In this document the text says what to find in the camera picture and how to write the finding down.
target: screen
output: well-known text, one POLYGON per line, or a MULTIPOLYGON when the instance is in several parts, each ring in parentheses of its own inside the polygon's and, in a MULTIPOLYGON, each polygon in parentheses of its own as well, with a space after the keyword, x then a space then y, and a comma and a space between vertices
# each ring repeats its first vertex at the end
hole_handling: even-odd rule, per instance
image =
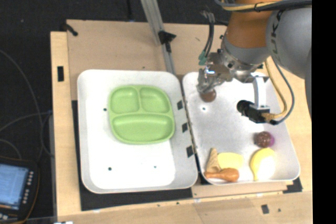
POLYGON ((19 209, 28 168, 0 164, 0 208, 19 209))

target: black clamp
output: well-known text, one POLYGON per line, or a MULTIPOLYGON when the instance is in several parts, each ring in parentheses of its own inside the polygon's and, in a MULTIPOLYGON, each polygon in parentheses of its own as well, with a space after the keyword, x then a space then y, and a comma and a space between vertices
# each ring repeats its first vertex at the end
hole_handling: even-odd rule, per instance
POLYGON ((159 32, 159 39, 161 44, 165 44, 166 46, 166 51, 167 52, 172 52, 172 48, 170 46, 170 42, 176 37, 176 35, 165 32, 163 30, 161 30, 159 32))

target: green plate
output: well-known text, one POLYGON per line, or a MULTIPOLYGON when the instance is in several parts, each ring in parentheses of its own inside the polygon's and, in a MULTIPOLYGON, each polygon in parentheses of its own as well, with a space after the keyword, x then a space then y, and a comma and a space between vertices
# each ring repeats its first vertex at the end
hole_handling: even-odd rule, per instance
POLYGON ((124 143, 159 143, 175 132, 170 100, 158 87, 117 87, 110 93, 108 111, 112 132, 124 143))

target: wooden table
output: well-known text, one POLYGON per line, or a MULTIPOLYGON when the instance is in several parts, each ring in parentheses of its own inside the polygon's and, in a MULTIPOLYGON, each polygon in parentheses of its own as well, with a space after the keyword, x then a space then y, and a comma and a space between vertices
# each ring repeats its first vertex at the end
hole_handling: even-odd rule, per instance
MULTIPOLYGON (((160 46, 147 23, 68 20, 78 36, 51 32, 52 101, 54 113, 56 196, 59 221, 75 223, 311 223, 312 144, 304 81, 283 71, 296 94, 296 106, 286 125, 300 166, 302 192, 284 194, 293 182, 254 184, 253 187, 202 185, 193 198, 82 211, 71 101, 76 100, 78 75, 87 69, 157 70, 165 65, 160 46)), ((172 57, 178 77, 196 72, 198 55, 208 35, 206 25, 165 24, 176 35, 172 57)), ((224 26, 215 26, 212 51, 220 47, 224 26)), ((275 67, 271 70, 290 100, 275 67)))

